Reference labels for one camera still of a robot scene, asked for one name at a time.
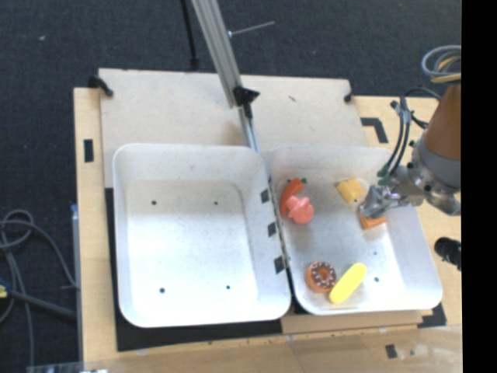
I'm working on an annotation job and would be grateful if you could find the yellow banana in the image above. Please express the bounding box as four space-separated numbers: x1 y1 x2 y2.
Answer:
328 262 368 305

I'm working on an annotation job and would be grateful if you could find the white plastic tray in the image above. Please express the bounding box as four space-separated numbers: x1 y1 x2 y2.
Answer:
268 145 444 317
112 142 293 329

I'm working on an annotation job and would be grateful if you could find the pink toy figure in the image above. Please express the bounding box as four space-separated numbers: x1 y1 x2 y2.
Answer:
286 195 315 225

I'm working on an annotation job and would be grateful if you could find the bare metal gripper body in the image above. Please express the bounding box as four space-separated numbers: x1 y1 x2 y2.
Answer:
368 160 462 218

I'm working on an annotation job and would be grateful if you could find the brown sprinkled doughnut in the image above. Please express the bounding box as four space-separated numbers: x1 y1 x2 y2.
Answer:
305 260 338 295

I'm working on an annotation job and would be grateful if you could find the orange carrot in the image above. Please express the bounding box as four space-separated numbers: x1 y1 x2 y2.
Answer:
280 177 308 215

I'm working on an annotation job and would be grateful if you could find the pale wood board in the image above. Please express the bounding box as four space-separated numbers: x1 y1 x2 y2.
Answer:
97 67 428 335

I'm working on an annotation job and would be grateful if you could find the yellow cheese wedge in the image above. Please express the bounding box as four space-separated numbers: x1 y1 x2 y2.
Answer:
335 177 367 204

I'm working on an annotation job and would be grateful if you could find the orange block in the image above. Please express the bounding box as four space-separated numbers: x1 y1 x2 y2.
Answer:
360 211 388 231

